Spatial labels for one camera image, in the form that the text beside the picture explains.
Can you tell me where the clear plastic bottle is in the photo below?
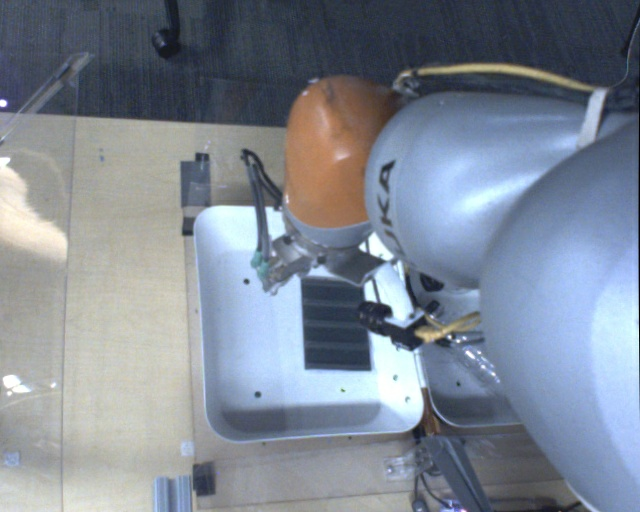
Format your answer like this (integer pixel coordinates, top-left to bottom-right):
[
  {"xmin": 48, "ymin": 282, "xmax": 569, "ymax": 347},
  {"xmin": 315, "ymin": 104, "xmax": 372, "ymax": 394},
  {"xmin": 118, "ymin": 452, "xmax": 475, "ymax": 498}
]
[{"xmin": 449, "ymin": 340, "xmax": 502, "ymax": 386}]

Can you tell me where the black cylinder on white bracket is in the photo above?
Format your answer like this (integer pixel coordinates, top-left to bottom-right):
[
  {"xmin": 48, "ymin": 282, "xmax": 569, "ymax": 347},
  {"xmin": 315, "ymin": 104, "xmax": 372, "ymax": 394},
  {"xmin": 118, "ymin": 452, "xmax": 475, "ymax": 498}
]
[{"xmin": 357, "ymin": 259, "xmax": 427, "ymax": 352}]

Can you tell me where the white plastic tray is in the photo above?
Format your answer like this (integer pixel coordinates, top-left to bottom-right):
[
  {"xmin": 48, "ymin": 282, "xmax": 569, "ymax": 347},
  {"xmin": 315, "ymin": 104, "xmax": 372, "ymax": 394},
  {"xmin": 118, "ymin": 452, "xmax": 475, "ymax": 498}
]
[
  {"xmin": 192, "ymin": 204, "xmax": 426, "ymax": 444},
  {"xmin": 415, "ymin": 279, "xmax": 524, "ymax": 429}
]

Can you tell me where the dark grey ribbed rectangular pad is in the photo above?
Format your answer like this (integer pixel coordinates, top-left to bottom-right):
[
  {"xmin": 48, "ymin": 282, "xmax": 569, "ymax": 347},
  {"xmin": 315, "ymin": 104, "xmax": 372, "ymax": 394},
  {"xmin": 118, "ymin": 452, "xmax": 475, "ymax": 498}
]
[{"xmin": 300, "ymin": 276, "xmax": 373, "ymax": 372}]

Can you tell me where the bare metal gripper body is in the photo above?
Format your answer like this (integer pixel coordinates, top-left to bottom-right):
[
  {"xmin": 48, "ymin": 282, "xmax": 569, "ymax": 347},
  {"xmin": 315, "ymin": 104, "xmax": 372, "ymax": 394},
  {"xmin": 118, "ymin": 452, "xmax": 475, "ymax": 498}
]
[{"xmin": 268, "ymin": 233, "xmax": 327, "ymax": 277}]

